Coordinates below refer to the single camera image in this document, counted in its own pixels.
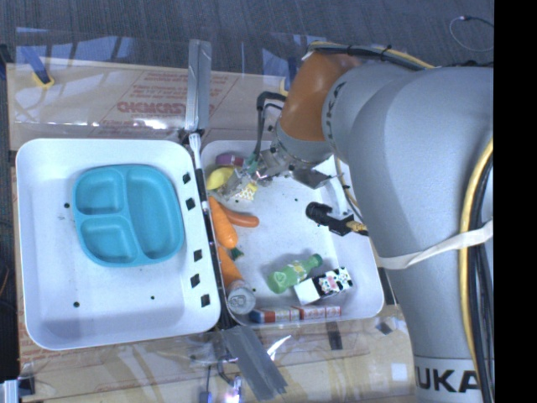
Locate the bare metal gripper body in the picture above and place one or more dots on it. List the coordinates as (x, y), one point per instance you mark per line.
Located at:
(270, 164)

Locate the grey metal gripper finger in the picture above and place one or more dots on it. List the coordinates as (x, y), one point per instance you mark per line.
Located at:
(227, 187)
(247, 179)

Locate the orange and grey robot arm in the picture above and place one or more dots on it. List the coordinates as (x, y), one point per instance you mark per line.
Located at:
(403, 174)

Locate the yellow lemon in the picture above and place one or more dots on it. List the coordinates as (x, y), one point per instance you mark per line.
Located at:
(218, 177)

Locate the yellow and white packet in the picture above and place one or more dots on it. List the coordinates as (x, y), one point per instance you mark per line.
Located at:
(248, 193)

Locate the purple and white can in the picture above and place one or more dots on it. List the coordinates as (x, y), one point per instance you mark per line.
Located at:
(228, 159)

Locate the orange sausage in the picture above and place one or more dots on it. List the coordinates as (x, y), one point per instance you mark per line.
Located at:
(243, 219)

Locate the orange carrot with green top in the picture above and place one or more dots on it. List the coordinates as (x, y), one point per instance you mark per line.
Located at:
(224, 225)

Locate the white plastic tray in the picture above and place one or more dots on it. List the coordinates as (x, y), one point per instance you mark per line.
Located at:
(46, 225)
(293, 233)

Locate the green bottle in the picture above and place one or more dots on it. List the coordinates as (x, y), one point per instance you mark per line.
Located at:
(289, 275)

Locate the blue divided plate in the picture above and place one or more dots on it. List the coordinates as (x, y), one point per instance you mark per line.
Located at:
(126, 212)

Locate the silver can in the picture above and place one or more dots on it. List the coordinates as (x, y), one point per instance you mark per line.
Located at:
(241, 300)

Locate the white carton with cow print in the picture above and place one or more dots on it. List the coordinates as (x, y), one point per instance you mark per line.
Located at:
(323, 286)

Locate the blue and orange carton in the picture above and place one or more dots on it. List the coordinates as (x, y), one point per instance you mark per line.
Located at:
(272, 315)

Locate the brown cardboard board red print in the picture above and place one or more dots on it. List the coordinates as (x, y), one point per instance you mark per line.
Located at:
(126, 95)

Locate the orange and white carton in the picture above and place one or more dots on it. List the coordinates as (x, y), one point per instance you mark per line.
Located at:
(316, 311)

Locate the black cylinder on white bracket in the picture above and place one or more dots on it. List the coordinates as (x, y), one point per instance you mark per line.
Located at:
(325, 216)

